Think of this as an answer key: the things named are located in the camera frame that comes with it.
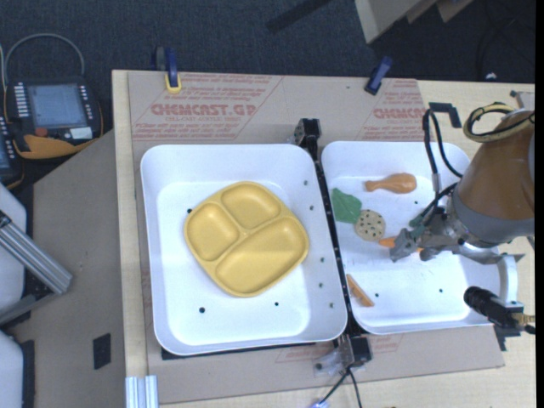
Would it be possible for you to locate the orange carrot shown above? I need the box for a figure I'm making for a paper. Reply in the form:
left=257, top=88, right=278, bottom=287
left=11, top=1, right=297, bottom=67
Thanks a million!
left=378, top=235, right=425, bottom=254

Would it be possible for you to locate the black block with thin wires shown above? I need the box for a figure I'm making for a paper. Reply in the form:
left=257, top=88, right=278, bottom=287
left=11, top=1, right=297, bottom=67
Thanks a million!
left=293, top=117, right=322, bottom=149
left=347, top=336, right=375, bottom=366

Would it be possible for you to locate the chocolate chip biscuit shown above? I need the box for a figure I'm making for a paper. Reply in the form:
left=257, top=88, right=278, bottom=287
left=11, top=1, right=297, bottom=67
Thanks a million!
left=354, top=208, right=387, bottom=242

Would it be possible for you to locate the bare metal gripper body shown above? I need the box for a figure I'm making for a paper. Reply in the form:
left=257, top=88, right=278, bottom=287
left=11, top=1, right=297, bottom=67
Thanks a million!
left=416, top=211, right=503, bottom=266

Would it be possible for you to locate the brown cardboard board red print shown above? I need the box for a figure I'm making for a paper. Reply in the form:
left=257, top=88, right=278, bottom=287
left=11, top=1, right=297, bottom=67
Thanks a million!
left=127, top=71, right=507, bottom=405

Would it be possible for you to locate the white plastic tray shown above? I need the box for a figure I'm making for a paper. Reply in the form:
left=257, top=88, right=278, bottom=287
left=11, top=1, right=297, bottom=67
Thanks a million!
left=139, top=143, right=349, bottom=357
left=320, top=139, right=503, bottom=336

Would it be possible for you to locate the orange chicken drumstick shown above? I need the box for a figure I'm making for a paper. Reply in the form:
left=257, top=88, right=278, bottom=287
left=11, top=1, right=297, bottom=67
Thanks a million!
left=363, top=172, right=418, bottom=195

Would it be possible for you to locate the yellow divided plate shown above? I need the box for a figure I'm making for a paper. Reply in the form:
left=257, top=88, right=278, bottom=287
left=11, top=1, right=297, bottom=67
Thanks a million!
left=183, top=180, right=311, bottom=299

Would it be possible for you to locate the green lettuce leaf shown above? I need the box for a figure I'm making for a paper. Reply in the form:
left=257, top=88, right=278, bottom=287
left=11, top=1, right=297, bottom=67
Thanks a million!
left=330, top=187, right=364, bottom=225

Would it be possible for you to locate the black cylinder on white bracket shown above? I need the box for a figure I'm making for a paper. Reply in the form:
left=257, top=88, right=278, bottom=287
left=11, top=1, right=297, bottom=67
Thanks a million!
left=463, top=252, right=526, bottom=329

